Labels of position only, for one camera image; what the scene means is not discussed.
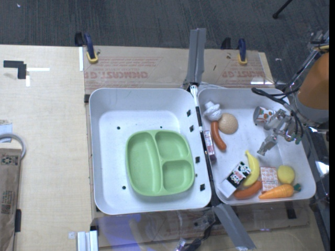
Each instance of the brown paper bag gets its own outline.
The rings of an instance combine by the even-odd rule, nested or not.
[[[0,251],[13,251],[21,150],[0,148]]]

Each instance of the qr code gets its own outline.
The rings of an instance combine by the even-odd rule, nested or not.
[[[1,205],[1,214],[10,214],[10,204],[2,204]]]
[[[3,165],[18,165],[19,156],[16,155],[3,155],[1,157],[1,164]]]

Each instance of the blue and yellow clamp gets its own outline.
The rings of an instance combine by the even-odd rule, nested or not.
[[[245,40],[243,38],[239,39],[239,54],[237,55],[237,61],[241,65],[246,65],[248,60],[247,60],[247,48],[245,47]]]
[[[86,32],[84,34],[84,39],[85,39],[85,43],[86,43],[86,46],[87,46],[86,56],[88,58],[88,61],[90,63],[97,63],[98,62],[98,56],[97,56],[96,52],[94,51],[91,36],[88,32]]]

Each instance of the brown ball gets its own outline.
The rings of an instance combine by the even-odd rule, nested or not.
[[[220,131],[224,134],[234,134],[239,127],[236,117],[230,113],[223,113],[218,123]]]

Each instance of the carrot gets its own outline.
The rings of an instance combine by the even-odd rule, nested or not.
[[[260,199],[276,199],[291,197],[294,191],[300,191],[300,184],[292,186],[291,184],[282,184],[258,196]]]
[[[219,122],[218,121],[212,121],[210,124],[210,131],[213,136],[213,140],[215,144],[218,146],[218,148],[222,151],[224,151],[227,148],[227,145],[220,137],[219,133]]]
[[[262,182],[257,180],[253,185],[244,190],[236,190],[234,196],[236,199],[245,199],[255,195],[262,188]]]

